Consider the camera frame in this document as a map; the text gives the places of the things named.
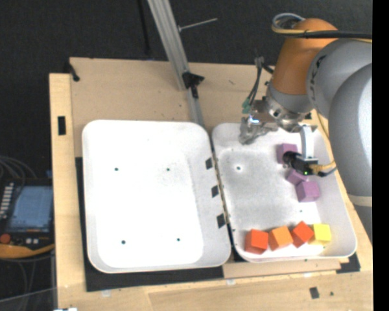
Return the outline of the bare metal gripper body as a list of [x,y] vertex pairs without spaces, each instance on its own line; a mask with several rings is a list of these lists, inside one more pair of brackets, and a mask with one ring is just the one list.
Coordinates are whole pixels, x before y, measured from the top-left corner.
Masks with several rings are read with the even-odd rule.
[[276,131],[278,128],[286,132],[299,132],[301,122],[311,119],[311,113],[296,113],[284,108],[272,97],[255,100],[248,112],[247,124],[257,128]]

